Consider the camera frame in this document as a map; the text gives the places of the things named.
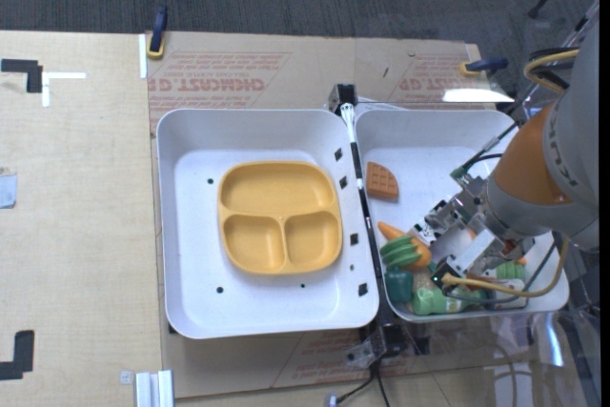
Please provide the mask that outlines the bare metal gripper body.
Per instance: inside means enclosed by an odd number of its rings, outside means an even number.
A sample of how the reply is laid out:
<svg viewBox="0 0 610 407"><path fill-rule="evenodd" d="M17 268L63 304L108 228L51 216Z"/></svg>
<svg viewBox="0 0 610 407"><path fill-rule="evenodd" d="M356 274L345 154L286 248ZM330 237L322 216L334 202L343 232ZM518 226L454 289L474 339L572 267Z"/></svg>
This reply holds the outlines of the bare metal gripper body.
<svg viewBox="0 0 610 407"><path fill-rule="evenodd" d="M460 192L439 202L424 217L425 235L432 238L435 262L457 275L485 275L499 265L525 257L535 244L532 236L510 230L494 213L487 181L476 177Z"/></svg>

